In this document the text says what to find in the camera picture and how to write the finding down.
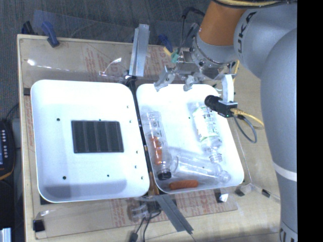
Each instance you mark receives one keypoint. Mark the clear plastic bottle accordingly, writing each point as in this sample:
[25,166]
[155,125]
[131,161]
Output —
[199,169]

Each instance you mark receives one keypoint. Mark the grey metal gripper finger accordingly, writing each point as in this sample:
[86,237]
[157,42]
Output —
[189,82]
[162,81]

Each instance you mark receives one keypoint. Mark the black cylinder on white bracket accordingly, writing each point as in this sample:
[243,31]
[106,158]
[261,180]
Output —
[219,106]

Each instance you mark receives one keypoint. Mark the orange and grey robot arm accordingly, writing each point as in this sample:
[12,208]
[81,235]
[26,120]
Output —
[277,59]

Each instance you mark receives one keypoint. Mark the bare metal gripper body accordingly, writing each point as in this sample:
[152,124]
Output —
[189,64]

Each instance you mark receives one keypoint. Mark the dark striped rectangular pad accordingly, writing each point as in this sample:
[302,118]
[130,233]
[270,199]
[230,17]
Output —
[97,136]

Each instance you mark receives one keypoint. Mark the white plastic tray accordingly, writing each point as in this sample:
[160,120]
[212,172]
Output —
[176,115]
[83,175]

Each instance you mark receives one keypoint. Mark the clear bottle with orange label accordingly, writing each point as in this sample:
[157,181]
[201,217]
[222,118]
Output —
[157,145]

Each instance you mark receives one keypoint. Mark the brown cardboard board red print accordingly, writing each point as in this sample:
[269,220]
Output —
[75,57]

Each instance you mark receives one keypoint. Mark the orange sausage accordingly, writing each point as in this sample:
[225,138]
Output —
[183,184]

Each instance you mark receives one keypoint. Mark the clear bottle green white label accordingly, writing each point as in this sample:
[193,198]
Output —
[205,125]

